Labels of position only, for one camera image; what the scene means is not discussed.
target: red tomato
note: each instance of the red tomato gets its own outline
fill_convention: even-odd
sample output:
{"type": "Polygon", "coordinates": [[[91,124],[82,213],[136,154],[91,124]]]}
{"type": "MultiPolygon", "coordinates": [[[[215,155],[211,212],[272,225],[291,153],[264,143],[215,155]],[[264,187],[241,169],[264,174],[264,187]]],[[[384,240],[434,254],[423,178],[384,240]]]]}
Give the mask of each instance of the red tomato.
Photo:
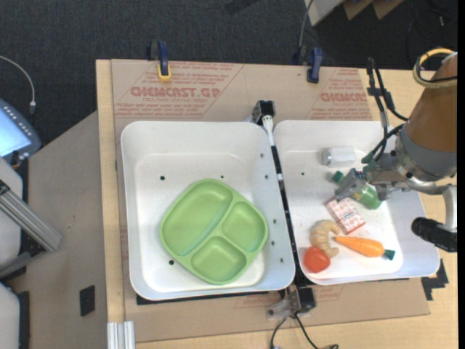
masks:
{"type": "Polygon", "coordinates": [[[329,257],[321,249],[311,246],[305,252],[304,265],[313,273],[325,270],[329,264],[331,264],[329,257]]]}

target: white tray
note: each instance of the white tray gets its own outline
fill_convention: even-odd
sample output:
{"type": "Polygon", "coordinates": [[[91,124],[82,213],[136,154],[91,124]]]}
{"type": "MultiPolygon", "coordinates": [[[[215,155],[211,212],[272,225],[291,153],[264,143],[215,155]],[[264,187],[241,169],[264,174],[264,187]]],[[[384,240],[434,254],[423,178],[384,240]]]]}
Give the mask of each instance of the white tray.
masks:
{"type": "Polygon", "coordinates": [[[129,273],[137,294],[170,300],[286,288],[295,264],[270,144],[247,122],[136,121],[121,135],[129,273]],[[236,281],[217,286],[172,262],[158,236],[166,210],[191,183],[221,180],[268,221],[263,250],[236,281]]]}
{"type": "MultiPolygon", "coordinates": [[[[300,264],[310,281],[342,284],[430,276],[436,272],[440,264],[436,247],[411,231],[411,222],[417,217],[424,217],[419,194],[398,191],[376,210],[366,209],[352,201],[366,224],[350,235],[380,240],[385,249],[396,251],[392,261],[385,257],[362,256],[330,240],[340,253],[331,259],[328,269],[311,273],[303,264],[303,255],[310,246],[310,229],[320,220],[331,219],[324,203],[334,196],[337,188],[336,183],[331,182],[336,169],[322,164],[321,151],[352,146],[357,162],[340,170],[362,169],[360,160],[380,141],[382,128],[378,121],[282,121],[276,126],[274,136],[300,264]]],[[[388,145],[387,151],[391,149],[392,146],[388,145]]]]}

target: carrot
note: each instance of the carrot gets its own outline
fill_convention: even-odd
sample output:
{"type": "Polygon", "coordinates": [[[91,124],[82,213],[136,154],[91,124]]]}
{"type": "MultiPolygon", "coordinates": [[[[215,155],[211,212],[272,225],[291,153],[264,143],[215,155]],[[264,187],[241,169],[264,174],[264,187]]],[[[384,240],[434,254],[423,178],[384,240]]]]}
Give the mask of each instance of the carrot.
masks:
{"type": "Polygon", "coordinates": [[[350,249],[364,254],[368,257],[379,257],[385,255],[392,260],[394,251],[384,249],[383,245],[374,239],[359,238],[357,236],[335,236],[334,240],[350,249]]]}

